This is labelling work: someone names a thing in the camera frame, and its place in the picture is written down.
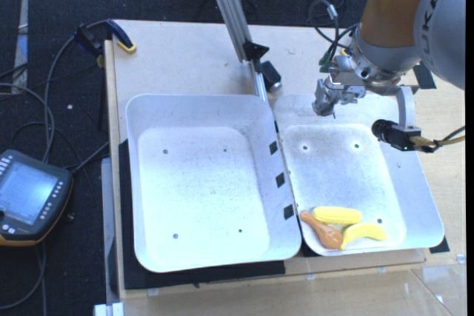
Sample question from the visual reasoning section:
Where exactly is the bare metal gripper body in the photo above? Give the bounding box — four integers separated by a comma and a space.
325, 54, 403, 104

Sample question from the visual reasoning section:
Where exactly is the black block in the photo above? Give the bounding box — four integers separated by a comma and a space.
260, 61, 283, 93

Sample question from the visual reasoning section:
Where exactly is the white plastic tray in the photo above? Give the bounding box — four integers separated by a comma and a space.
273, 93, 445, 258
124, 93, 303, 274

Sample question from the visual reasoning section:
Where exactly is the thin black and white rod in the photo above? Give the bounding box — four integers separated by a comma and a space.
273, 118, 300, 221

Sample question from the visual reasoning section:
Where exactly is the yellow corn cob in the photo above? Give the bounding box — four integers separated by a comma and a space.
312, 206, 364, 226

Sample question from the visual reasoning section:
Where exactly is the orange chicken drumstick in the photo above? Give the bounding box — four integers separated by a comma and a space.
298, 209, 344, 250

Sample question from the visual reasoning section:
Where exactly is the yellow banana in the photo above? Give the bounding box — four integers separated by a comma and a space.
339, 222, 388, 251

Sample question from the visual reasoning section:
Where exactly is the pale wood board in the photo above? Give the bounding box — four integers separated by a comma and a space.
104, 19, 467, 299

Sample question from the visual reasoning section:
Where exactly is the black cylinder on white bracket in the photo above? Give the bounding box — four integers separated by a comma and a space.
371, 84, 423, 152

